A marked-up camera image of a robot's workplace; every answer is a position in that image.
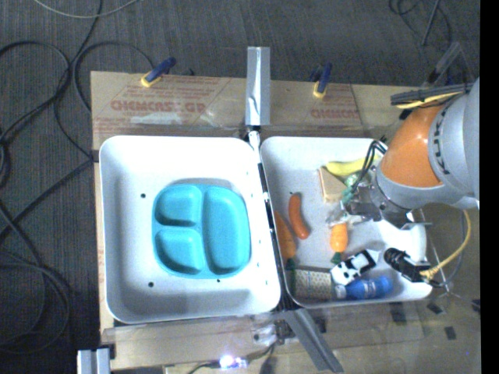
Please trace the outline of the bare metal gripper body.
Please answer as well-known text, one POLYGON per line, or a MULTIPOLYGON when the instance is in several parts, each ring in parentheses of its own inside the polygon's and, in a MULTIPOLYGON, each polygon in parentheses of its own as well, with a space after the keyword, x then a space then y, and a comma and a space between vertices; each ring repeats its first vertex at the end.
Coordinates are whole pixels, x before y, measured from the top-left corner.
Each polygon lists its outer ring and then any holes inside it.
POLYGON ((398 229, 408 229, 414 224, 410 210, 393 203, 377 184, 358 185, 345 209, 352 216, 362 217, 366 221, 387 221, 398 229))

